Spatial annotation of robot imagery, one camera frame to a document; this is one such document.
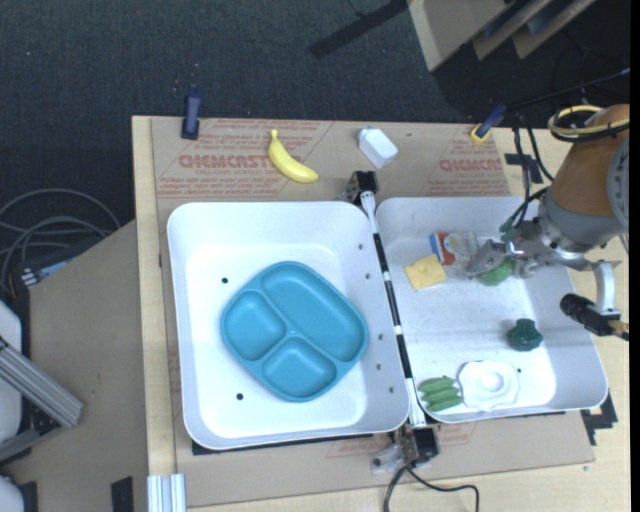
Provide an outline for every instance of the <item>yellow sponge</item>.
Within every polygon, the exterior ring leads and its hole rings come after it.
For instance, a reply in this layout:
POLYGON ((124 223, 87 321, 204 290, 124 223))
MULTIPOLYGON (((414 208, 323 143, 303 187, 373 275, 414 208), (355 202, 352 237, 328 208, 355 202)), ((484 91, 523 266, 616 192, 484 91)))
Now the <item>yellow sponge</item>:
POLYGON ((404 271, 414 290, 441 283, 447 279, 447 274, 435 254, 430 254, 426 258, 407 265, 404 267, 404 271))

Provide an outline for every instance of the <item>black floor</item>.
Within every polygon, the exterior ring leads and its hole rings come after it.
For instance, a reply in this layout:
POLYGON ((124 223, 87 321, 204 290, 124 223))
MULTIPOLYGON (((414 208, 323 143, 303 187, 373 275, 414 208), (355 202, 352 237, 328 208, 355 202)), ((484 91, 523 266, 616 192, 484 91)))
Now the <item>black floor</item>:
MULTIPOLYGON (((181 115, 189 83, 204 91, 203 117, 476 123, 498 102, 512 105, 630 66, 630 0, 595 2, 524 60, 510 42, 483 62, 467 45, 430 73, 406 10, 317 51, 317 43, 388 2, 2 2, 0 221, 28 228, 73 215, 111 228, 76 196, 37 195, 1 209, 53 187, 89 194, 121 223, 131 220, 131 116, 181 115)), ((522 113, 543 127, 562 105, 628 102, 629 90, 627 76, 522 113)), ((0 250, 18 236, 0 225, 0 250)))

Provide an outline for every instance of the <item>wooden table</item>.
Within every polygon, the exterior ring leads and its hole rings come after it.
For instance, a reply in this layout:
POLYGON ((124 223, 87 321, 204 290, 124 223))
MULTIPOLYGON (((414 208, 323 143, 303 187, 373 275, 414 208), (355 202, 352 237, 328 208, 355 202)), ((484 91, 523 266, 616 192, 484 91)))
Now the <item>wooden table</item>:
MULTIPOLYGON (((152 475, 170 475, 177 471, 174 429, 169 389, 168 355, 161 270, 158 266, 159 232, 156 211, 153 137, 151 118, 132 120, 136 221, 138 230, 138 264, 146 395, 148 466, 152 475)), ((537 132, 542 158, 550 169, 557 169, 568 146, 554 140, 546 132, 537 132)), ((509 129, 494 130, 500 155, 513 153, 513 135, 509 129)), ((524 141, 525 152, 531 152, 524 141)), ((517 169, 503 162, 512 194, 521 194, 517 169)), ((345 169, 349 177, 351 169, 345 169)), ((628 258, 622 245, 612 241, 593 257, 621 259, 616 270, 617 305, 628 314, 628 258)), ((577 293, 595 296, 590 275, 572 275, 577 293)), ((618 422, 611 430, 596 434, 595 462, 588 466, 552 467, 514 473, 473 476, 441 485, 474 483, 479 487, 481 510, 630 510, 630 438, 629 438, 629 345, 617 338, 595 340, 606 374, 618 422)), ((264 511, 293 510, 380 510, 384 487, 329 492, 308 496, 278 498, 255 502, 226 504, 198 510, 264 511)), ((472 510, 471 493, 443 494, 424 489, 419 484, 399 486, 394 492, 397 510, 472 510)))

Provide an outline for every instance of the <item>blue plate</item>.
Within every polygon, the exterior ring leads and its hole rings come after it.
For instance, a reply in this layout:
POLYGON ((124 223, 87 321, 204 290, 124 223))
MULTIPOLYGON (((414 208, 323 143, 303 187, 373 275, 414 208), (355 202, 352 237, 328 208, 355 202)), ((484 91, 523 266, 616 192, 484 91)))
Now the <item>blue plate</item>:
POLYGON ((369 339, 360 313, 306 265, 271 265, 229 301, 222 340, 238 361, 278 396, 313 400, 362 357, 369 339))

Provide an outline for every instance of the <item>banana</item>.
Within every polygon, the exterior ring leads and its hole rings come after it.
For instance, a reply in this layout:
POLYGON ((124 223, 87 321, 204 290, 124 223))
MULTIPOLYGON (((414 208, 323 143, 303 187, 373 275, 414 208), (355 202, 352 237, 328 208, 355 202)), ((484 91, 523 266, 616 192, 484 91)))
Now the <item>banana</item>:
POLYGON ((271 142, 269 143, 269 160, 287 178, 298 183, 312 183, 319 176, 313 169, 301 164, 288 153, 278 139, 278 130, 271 130, 271 142))

